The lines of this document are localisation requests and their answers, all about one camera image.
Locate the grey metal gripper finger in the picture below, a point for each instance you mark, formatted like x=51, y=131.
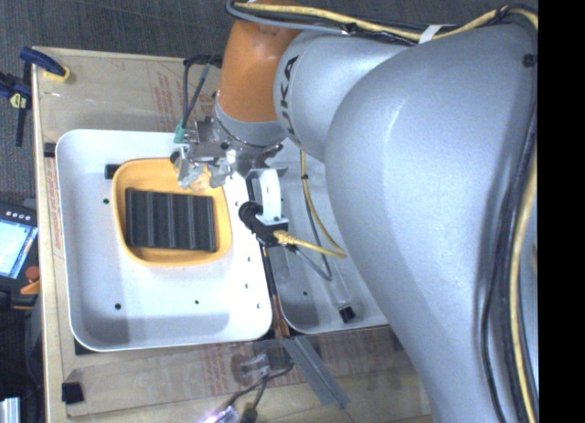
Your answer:
x=221, y=173
x=186, y=173

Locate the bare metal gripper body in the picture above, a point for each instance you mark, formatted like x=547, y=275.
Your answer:
x=215, y=144

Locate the tan biscuit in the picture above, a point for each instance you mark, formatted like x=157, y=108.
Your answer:
x=200, y=182

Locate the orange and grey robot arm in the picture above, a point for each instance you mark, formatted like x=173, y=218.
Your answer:
x=411, y=183

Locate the black ribbed block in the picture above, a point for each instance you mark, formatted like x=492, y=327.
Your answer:
x=169, y=220

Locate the brown cardboard board red print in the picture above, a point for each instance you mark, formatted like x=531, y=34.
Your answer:
x=137, y=92

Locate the orange square plate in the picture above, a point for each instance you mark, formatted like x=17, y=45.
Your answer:
x=137, y=254

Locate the white plastic tray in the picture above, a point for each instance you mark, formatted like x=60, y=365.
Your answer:
x=160, y=302
x=301, y=311

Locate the thin black and white rod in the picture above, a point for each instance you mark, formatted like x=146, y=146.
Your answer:
x=275, y=295

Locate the clear tube with black cap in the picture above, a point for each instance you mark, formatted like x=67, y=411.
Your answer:
x=343, y=295

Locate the black cylinder on white bracket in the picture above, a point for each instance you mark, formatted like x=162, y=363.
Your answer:
x=267, y=204

